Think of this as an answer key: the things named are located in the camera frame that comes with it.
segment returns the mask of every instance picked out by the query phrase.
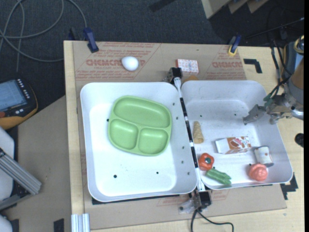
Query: black floor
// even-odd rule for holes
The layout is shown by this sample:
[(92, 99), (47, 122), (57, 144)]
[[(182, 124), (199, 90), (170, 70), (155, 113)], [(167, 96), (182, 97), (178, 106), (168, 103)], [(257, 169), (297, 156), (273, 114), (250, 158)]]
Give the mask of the black floor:
[[(82, 32), (85, 16), (97, 41), (226, 44), (237, 33), (240, 45), (269, 46), (294, 41), (304, 34), (304, 21), (257, 37), (246, 37), (273, 29), (304, 17), (304, 0), (270, 0), (251, 14), (244, 5), (234, 14), (222, 8), (207, 19), (201, 0), (64, 0), (63, 15), (49, 31), (21, 41), (0, 38), (0, 79), (16, 74), (32, 85), (39, 110), (65, 94), (63, 41), (69, 39), (70, 28)], [(10, 15), (17, 0), (0, 0), (0, 29), (6, 36), (20, 36), (23, 13), (20, 6)], [(51, 27), (61, 15), (61, 0), (21, 0), (24, 8), (24, 36)]]

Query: wooden table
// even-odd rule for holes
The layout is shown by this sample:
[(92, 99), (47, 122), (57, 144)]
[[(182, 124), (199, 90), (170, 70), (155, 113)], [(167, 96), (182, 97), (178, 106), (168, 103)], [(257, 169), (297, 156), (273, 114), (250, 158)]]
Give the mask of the wooden table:
[[(168, 44), (177, 50), (180, 44)], [(207, 45), (197, 45), (200, 54), (207, 51)], [(276, 72), (269, 48), (266, 47), (238, 47), (239, 55), (243, 63), (244, 58), (257, 59), (261, 65), (262, 74), (257, 74), (254, 66), (245, 65), (243, 68), (248, 80), (255, 80), (262, 84), (266, 92), (270, 92), (276, 86)], [(71, 210), (73, 214), (84, 213), (83, 185), (81, 171), (81, 155), (79, 143), (78, 118), (76, 113), (77, 99), (75, 86), (75, 69), (73, 42), (64, 42), (65, 75), (66, 75), (66, 99), (68, 116), (68, 138), (70, 158), (70, 188)], [(235, 231), (304, 231), (304, 153), (303, 148), (294, 142), (298, 133), (303, 133), (304, 123), (296, 118), (281, 119), (278, 122), (280, 133), (287, 149), (291, 165), (298, 184), (296, 192), (288, 193), (287, 208), (274, 211), (246, 213), (240, 215), (228, 215), (224, 217), (212, 217), (216, 222), (232, 222)], [(209, 224), (204, 219), (198, 218), (194, 223), (194, 231), (231, 231), (229, 225), (216, 226)], [(152, 223), (146, 225), (127, 226), (95, 230), (96, 232), (141, 232), (141, 231), (190, 231), (190, 221), (169, 221), (164, 223)]]

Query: white egg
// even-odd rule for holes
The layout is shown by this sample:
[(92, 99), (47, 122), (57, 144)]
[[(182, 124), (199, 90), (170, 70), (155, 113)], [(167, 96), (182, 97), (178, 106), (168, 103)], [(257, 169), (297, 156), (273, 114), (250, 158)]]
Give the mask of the white egg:
[(126, 56), (121, 59), (123, 67), (128, 71), (135, 71), (139, 66), (139, 60), (133, 56)]

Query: green plate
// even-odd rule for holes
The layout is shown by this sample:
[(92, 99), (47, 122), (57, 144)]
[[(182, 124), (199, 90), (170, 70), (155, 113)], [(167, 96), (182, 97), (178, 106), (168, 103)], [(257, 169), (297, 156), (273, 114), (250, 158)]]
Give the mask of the green plate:
[(171, 127), (171, 113), (164, 105), (135, 96), (122, 96), (113, 104), (108, 137), (118, 149), (156, 156), (167, 148)]

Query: digital multimeter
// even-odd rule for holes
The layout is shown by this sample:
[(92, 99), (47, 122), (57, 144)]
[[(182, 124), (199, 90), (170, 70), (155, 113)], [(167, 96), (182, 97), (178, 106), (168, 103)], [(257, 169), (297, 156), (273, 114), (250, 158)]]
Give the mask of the digital multimeter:
[(22, 78), (0, 82), (0, 126), (7, 130), (31, 117), (38, 102), (29, 84)]

